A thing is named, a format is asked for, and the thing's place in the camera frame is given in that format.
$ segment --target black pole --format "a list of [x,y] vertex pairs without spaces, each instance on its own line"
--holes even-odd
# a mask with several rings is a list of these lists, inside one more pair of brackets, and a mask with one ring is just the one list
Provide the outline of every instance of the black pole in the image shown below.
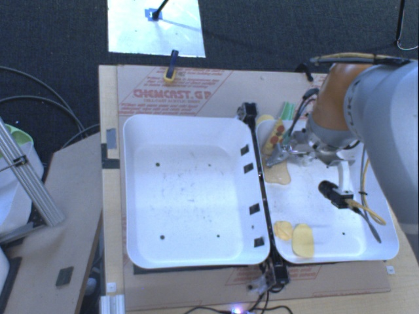
[[405,2],[406,0],[400,0],[399,20],[397,21],[397,31],[395,33],[395,44],[397,44],[401,35],[401,26],[403,25],[403,17],[405,13]]
[[169,0],[164,0],[163,2],[162,2],[162,4],[160,5],[160,7],[155,11],[155,12],[153,12],[152,13],[152,15],[153,15],[153,20],[158,20],[158,17],[160,16],[160,12],[162,11],[162,9],[163,9],[163,7],[166,5],[166,3],[168,2]]

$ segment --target black mounting post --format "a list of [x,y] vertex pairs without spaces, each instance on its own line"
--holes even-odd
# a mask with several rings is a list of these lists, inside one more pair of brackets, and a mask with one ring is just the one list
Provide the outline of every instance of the black mounting post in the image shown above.
[[162,2],[162,4],[160,5],[160,7],[155,11],[155,12],[153,12],[152,13],[152,15],[153,15],[153,20],[154,21],[158,21],[158,17],[160,16],[160,12],[162,11],[162,9],[163,9],[163,7],[166,5],[166,3],[168,2],[169,0],[164,0],[163,2]]
[[405,2],[406,0],[400,0],[399,19],[397,21],[397,31],[395,33],[395,41],[394,41],[395,45],[397,45],[398,41],[400,40],[401,27],[403,25],[403,18],[405,15]]

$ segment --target dark floor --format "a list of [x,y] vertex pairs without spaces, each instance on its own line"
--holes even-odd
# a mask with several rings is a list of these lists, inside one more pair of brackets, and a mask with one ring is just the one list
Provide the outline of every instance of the dark floor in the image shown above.
[[[393,44],[400,0],[198,1],[207,57],[179,58],[180,66],[293,71],[312,56],[335,52],[418,58],[417,50]],[[418,5],[406,0],[404,46],[418,44]],[[118,63],[166,65],[168,58],[109,53],[107,0],[0,0],[0,65],[53,87],[85,127],[99,122],[98,65]],[[45,102],[1,102],[17,95],[56,98],[32,80],[0,70],[0,116],[33,136],[48,163],[77,127]]]

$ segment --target wooden edge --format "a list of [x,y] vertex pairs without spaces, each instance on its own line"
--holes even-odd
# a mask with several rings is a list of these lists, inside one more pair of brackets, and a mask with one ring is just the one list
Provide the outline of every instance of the wooden edge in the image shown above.
[[[116,130],[116,148],[107,157],[119,159],[117,67],[99,66],[101,144],[107,143],[107,130]],[[103,237],[105,246],[105,294],[124,294],[120,170],[102,170]],[[114,283],[114,289],[108,287]]]

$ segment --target green object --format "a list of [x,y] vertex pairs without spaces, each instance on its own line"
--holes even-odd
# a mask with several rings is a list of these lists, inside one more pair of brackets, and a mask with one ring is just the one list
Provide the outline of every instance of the green object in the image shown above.
[[281,119],[282,120],[292,120],[294,115],[295,105],[293,103],[285,102],[283,106]]
[[21,145],[24,145],[27,142],[32,142],[33,143],[33,139],[31,137],[31,135],[29,135],[28,133],[14,127],[14,126],[10,126],[8,124],[6,124],[6,128],[8,129],[8,131],[12,134],[12,137],[14,138],[14,140],[18,143],[19,147]]

